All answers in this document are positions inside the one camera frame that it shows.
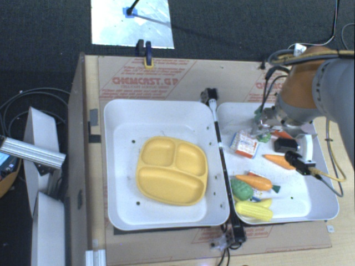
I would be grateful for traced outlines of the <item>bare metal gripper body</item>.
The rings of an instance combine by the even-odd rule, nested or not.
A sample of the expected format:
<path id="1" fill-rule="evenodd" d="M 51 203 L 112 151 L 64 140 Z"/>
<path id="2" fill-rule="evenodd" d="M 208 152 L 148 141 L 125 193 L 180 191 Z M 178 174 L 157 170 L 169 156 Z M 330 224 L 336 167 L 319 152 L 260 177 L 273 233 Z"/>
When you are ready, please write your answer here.
<path id="1" fill-rule="evenodd" d="M 299 127 L 299 122 L 289 117 L 279 106 L 264 108 L 258 121 L 258 127 L 269 129 L 274 126 L 295 129 Z"/>

